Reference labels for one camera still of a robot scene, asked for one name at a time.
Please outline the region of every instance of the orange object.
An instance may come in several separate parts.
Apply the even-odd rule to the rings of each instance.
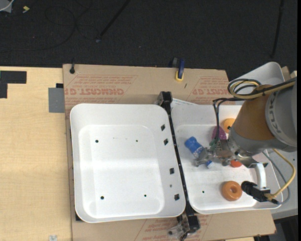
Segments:
[[[225,131],[225,133],[228,133],[229,127],[231,127],[234,123],[235,119],[234,118],[227,118],[226,120],[224,120],[223,122],[223,130]]]
[[[222,195],[226,200],[236,201],[242,196],[241,186],[235,181],[228,181],[222,186]]]
[[[242,163],[238,160],[231,160],[231,166],[233,168],[238,168],[238,167],[241,167],[242,166]]]

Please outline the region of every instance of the cardboard sheet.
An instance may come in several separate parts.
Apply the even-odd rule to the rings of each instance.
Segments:
[[[125,220],[86,223],[75,218],[73,161],[69,114],[79,103],[150,104],[161,91],[171,91],[173,98],[212,104],[212,100],[230,97],[228,79],[223,70],[185,69],[184,80],[175,80],[174,68],[150,68],[104,65],[63,65],[69,186],[74,241],[168,241],[167,230],[176,218]],[[269,210],[199,215],[201,229],[189,241],[209,241],[275,233]]]

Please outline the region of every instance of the black fabric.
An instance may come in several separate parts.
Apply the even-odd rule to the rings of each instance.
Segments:
[[[270,61],[297,70],[297,0],[284,0],[274,58],[280,0],[131,0],[97,43],[125,1],[15,0],[0,12],[0,65],[167,67],[176,57],[230,80]]]

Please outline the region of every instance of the black connector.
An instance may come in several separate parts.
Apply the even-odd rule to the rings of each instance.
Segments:
[[[257,184],[249,182],[249,181],[244,181],[241,184],[241,188],[242,190],[247,193],[250,196],[253,196],[253,198],[259,202],[267,202],[268,199],[265,196],[265,194],[270,193],[271,190],[270,189],[266,189],[266,190],[259,190],[257,188],[255,188],[257,186]]]

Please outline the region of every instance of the white tray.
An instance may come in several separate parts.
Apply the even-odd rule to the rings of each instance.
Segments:
[[[185,197],[163,108],[79,104],[70,121],[75,209],[83,221],[183,213]]]
[[[240,105],[221,105],[220,122],[227,118],[236,118]],[[237,201],[227,201],[221,194],[223,182],[233,180],[240,185],[243,181],[257,183],[254,169],[247,169],[245,166],[233,168],[215,163],[215,169],[208,169],[205,165],[194,166],[194,157],[185,146],[185,141],[194,136],[204,147],[209,147],[212,140],[213,129],[216,126],[216,117],[212,105],[177,105],[172,110],[172,119],[176,134],[178,151],[184,171],[189,202],[194,210],[202,214],[232,212],[256,209],[273,209],[279,205],[270,202],[258,202],[243,192]],[[253,157],[259,162],[269,162],[263,155]],[[271,163],[265,168],[267,186],[271,192],[279,189]],[[277,200],[282,201],[280,194]]]

